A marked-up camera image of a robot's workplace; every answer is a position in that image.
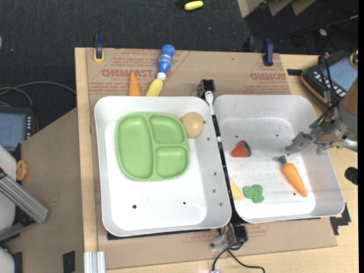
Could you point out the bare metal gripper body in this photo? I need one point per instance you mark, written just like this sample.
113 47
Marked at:
334 136

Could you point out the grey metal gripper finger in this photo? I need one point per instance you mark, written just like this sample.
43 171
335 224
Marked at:
321 150
298 142

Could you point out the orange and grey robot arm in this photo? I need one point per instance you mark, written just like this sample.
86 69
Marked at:
350 107

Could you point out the orange carrot with green top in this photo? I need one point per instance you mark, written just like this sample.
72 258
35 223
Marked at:
294 176

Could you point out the white plastic tray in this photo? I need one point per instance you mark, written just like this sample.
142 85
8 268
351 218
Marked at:
159 203
270 118

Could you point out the red toy strawberry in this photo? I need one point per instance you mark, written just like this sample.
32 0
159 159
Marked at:
240 149

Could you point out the green toy broccoli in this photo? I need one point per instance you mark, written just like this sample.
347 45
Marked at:
254 193

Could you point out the yellow cheese wedge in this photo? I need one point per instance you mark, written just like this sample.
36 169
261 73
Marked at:
236 193

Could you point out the thin black and white rod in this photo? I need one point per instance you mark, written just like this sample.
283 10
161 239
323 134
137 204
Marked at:
216 127

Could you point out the brown cardboard board red print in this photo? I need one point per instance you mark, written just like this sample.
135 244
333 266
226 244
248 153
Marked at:
227 67

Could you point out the beige round bread roll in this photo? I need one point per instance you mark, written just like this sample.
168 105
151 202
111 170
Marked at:
193 125

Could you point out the green divided plate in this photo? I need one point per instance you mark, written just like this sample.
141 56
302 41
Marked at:
150 146

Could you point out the yellow corn cob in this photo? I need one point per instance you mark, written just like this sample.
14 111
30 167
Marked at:
155 87

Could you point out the blue bottle with white cap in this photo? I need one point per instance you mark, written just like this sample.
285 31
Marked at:
165 60

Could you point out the yellow oblong toy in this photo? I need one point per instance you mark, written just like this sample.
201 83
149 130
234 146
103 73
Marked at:
193 5

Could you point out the plain orange carrot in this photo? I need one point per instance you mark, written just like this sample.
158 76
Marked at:
134 87

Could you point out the orange toy pretzel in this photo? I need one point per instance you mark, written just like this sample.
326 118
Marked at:
21 170

